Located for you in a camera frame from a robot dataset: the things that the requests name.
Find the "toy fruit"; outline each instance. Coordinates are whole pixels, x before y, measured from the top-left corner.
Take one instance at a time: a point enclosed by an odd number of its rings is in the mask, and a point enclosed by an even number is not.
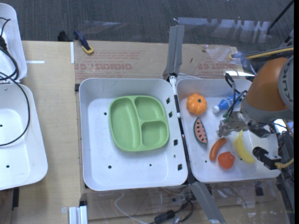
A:
[[[206,129],[204,124],[202,123],[201,119],[198,117],[193,125],[193,131],[195,138],[202,144],[207,144],[207,135]]]
[[[188,97],[186,105],[190,113],[200,115],[206,111],[207,102],[205,97],[194,93]]]
[[[230,169],[235,162],[235,156],[231,152],[221,153],[218,156],[218,162],[224,169]]]
[[[212,146],[210,150],[210,160],[214,161],[217,157],[217,152],[219,148],[227,142],[226,138],[222,137],[218,139]]]
[[[255,162],[254,158],[250,155],[250,153],[247,151],[246,147],[244,146],[242,133],[243,132],[240,131],[238,137],[235,139],[235,148],[243,161],[247,163],[254,163]]]

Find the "green divided plate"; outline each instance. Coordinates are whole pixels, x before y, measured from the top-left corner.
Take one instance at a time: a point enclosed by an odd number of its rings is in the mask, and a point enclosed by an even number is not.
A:
[[[164,146],[169,139],[162,104],[151,96],[123,96],[109,106],[109,126],[115,144],[129,152]]]

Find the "plastic bottle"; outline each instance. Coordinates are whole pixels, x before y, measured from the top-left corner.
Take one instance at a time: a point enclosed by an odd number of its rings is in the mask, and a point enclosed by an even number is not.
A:
[[[218,113],[220,110],[227,110],[232,105],[233,101],[234,101],[234,95],[226,97],[220,101],[219,105],[213,106],[212,110],[214,113]]]

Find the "yellow banana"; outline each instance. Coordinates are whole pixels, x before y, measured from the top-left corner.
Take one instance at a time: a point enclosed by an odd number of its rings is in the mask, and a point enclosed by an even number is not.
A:
[[[244,146],[242,133],[243,131],[240,131],[239,136],[235,139],[235,148],[242,160],[244,160],[247,163],[254,163],[255,159],[250,155],[250,153]]]

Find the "watermelon slice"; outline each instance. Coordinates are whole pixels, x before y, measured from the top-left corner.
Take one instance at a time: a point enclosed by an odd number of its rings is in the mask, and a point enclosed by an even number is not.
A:
[[[193,131],[194,131],[194,135],[195,135],[196,139],[200,143],[207,144],[206,129],[199,117],[194,122]]]

